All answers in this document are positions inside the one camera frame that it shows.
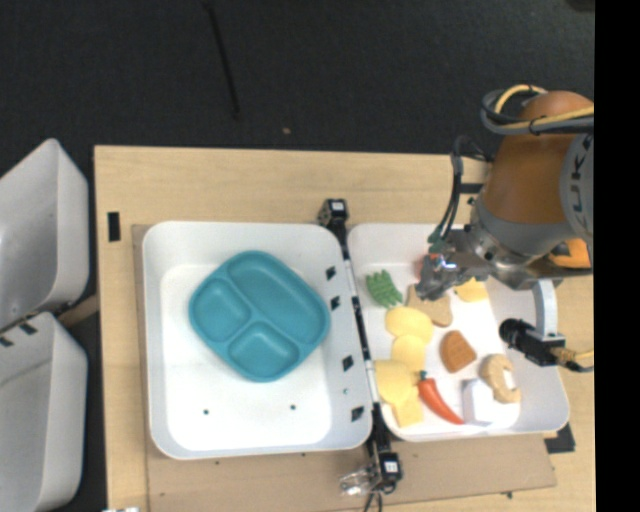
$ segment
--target wooden board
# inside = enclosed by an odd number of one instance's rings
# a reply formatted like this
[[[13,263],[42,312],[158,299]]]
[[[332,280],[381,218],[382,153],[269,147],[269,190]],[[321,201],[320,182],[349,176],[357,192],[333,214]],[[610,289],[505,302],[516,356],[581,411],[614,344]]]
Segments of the wooden board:
[[[361,510],[364,501],[340,496],[337,482],[366,460],[363,449],[182,462],[154,448],[144,424],[132,227],[163,220],[312,222],[329,197],[347,200],[352,224],[438,222],[449,196],[449,157],[98,146],[94,159],[109,506],[251,510],[246,500],[254,504],[258,496],[260,510]],[[466,167],[468,179],[486,171],[476,162]],[[466,216],[463,205],[459,218]],[[567,281],[558,300],[570,345],[593,346],[592,279]],[[406,477],[385,497],[385,510],[436,510],[430,500],[443,499],[437,510],[460,510],[457,497],[465,497],[468,510],[592,507],[593,375],[567,374],[564,381],[575,453],[550,460],[538,435],[396,443]],[[516,490],[527,492],[513,502],[496,495]]]

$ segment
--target blue divided plate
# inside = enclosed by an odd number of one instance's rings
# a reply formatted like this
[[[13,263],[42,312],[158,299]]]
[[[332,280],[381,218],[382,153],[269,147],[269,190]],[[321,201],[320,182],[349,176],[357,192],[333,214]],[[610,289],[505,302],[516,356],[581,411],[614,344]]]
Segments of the blue divided plate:
[[[257,382],[302,363],[331,322],[320,296],[261,251],[239,253],[209,275],[191,296],[189,320],[211,350]]]

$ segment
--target toy food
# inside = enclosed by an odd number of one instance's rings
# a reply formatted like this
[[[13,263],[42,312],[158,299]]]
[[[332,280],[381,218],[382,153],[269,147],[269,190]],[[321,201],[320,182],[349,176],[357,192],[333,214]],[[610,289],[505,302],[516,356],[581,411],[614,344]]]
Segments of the toy food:
[[[462,370],[477,357],[476,351],[460,331],[449,331],[440,342],[440,358],[451,373]]]
[[[374,361],[380,397],[392,405],[402,404],[411,396],[413,382],[406,364],[392,359]]]
[[[431,411],[455,425],[463,425],[464,420],[460,418],[442,399],[438,391],[435,379],[427,377],[426,372],[422,372],[420,382],[418,382],[418,392]]]
[[[391,408],[399,427],[415,425],[416,423],[421,423],[424,419],[422,405],[418,398],[418,388],[415,386],[411,388],[409,398],[402,403],[392,404]]]
[[[510,404],[520,402],[522,393],[520,388],[509,388],[504,372],[512,371],[513,364],[503,354],[487,356],[480,366],[480,377],[493,390],[493,397],[500,403]]]
[[[425,348],[424,341],[418,336],[398,336],[391,346],[391,359],[406,364],[411,372],[419,372],[424,368]]]
[[[482,379],[468,380],[462,387],[462,411],[468,424],[487,426],[497,418],[493,390]]]
[[[385,327],[394,336],[411,334],[421,338],[425,345],[433,336],[433,322],[422,311],[407,306],[390,309],[385,316]]]
[[[366,277],[367,290],[378,304],[390,308],[402,303],[402,294],[393,284],[391,275],[386,270],[375,272]]]
[[[449,295],[443,295],[438,300],[422,300],[416,293],[415,285],[411,285],[407,292],[407,306],[422,311],[438,327],[449,327],[453,322]]]
[[[484,283],[477,281],[475,277],[460,286],[455,286],[453,291],[465,302],[478,302],[489,298]]]

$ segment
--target dark floor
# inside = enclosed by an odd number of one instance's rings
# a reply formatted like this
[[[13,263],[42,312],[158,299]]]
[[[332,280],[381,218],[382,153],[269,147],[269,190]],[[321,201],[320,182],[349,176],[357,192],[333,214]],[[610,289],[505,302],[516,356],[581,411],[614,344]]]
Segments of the dark floor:
[[[95,144],[448,153],[466,134],[491,153],[484,94],[528,82],[594,98],[595,0],[213,5],[223,46],[198,0],[3,0],[0,175],[49,137],[90,183]],[[65,512],[105,505],[97,327],[72,333],[91,377]]]

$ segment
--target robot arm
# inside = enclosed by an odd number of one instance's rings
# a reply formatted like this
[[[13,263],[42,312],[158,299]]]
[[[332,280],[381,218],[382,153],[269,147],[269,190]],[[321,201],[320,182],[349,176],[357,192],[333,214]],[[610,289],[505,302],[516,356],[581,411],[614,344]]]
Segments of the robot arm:
[[[520,115],[502,114],[507,101],[520,95],[527,98]],[[593,102],[573,92],[522,85],[487,95],[481,117],[504,139],[462,229],[452,228],[462,158],[488,158],[467,138],[456,141],[451,201],[429,237],[416,293],[437,300],[454,286],[489,276],[514,290],[532,290],[536,326],[513,320],[500,335],[535,363],[555,364],[565,349],[555,331],[554,287],[593,268]],[[559,264],[554,256],[567,245],[586,251],[586,264]]]

